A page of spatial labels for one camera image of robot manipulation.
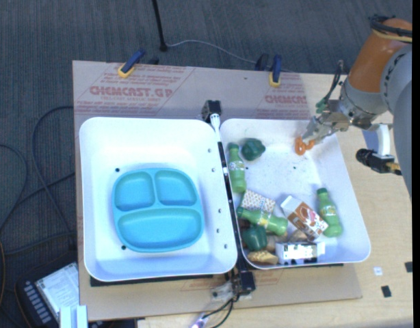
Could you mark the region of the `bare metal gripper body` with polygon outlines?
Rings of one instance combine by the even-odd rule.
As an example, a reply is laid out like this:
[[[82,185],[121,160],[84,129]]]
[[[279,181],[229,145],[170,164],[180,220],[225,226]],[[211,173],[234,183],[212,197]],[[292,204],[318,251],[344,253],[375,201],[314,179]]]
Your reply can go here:
[[[373,113],[349,99],[323,99],[319,102],[319,114],[319,127],[324,133],[346,131],[350,126],[367,129],[373,120]]]

